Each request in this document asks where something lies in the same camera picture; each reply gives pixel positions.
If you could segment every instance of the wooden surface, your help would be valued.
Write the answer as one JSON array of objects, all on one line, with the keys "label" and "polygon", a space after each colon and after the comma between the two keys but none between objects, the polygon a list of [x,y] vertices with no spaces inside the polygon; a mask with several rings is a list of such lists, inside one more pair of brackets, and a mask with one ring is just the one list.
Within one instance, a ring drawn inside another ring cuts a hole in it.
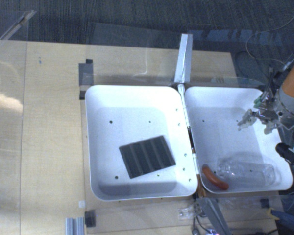
[{"label": "wooden surface", "polygon": [[[197,59],[197,68],[193,67],[195,74],[202,72],[208,79],[215,74],[235,75],[228,53],[211,53],[204,59],[202,55],[202,52],[193,53],[193,61]],[[167,78],[174,75],[175,57],[176,50],[28,43],[22,156],[17,152],[15,162],[13,157],[6,159],[4,154],[0,157],[1,163],[13,164],[16,168],[20,165],[21,170],[6,169],[9,175],[0,171],[0,188],[3,188],[0,204],[12,209],[3,208],[0,212],[0,235],[20,232],[22,235],[62,235],[65,218],[84,215],[86,209],[80,208],[79,204],[86,200],[89,189],[85,190],[88,182],[84,181],[78,63],[84,63],[86,58],[93,59],[95,72],[104,79],[111,75],[131,78],[146,74],[147,77]],[[209,60],[214,60],[213,74],[209,73]],[[12,93],[11,98],[18,98],[17,93]],[[0,117],[9,121],[8,115]],[[21,137],[11,136],[10,140],[21,140]],[[15,186],[11,190],[9,186],[13,182]],[[106,207],[96,201],[102,208]],[[102,222],[113,225],[109,220]],[[189,224],[109,234],[188,235],[191,234]],[[229,226],[236,229],[259,228],[265,232],[275,228],[271,219],[258,220],[257,217],[252,221],[230,222]]]}]

